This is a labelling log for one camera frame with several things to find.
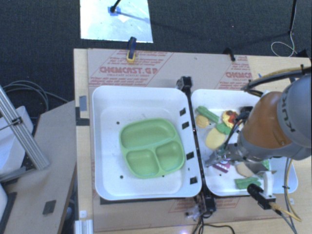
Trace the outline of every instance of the green plate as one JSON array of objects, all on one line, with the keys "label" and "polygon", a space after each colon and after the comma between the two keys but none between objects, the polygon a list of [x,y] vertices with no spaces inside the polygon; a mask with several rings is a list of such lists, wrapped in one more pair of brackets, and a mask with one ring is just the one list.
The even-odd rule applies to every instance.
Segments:
[{"label": "green plate", "polygon": [[119,132],[119,143],[129,170],[140,178],[172,173],[185,161],[175,127],[163,118],[139,120],[124,126]]}]

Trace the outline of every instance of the white bracket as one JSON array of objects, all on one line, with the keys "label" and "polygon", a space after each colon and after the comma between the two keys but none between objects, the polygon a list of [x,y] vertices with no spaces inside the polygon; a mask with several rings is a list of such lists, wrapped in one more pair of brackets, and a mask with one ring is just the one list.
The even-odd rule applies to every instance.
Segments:
[{"label": "white bracket", "polygon": [[75,234],[93,234],[93,220],[75,221]]}]

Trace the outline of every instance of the black floor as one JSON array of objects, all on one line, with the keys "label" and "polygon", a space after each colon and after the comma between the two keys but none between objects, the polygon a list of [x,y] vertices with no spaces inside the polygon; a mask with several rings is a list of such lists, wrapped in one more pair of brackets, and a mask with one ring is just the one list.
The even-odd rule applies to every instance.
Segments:
[{"label": "black floor", "polygon": [[[136,48],[172,52],[272,56],[271,43],[290,44],[293,0],[148,0],[153,44]],[[0,0],[0,84],[29,80],[74,99],[74,48],[126,48],[124,42],[80,39],[79,0]],[[293,39],[311,56],[312,0],[298,0]],[[276,47],[280,55],[291,51]],[[15,91],[16,106],[33,117],[44,111],[38,95]],[[50,99],[50,108],[62,102]]]}]

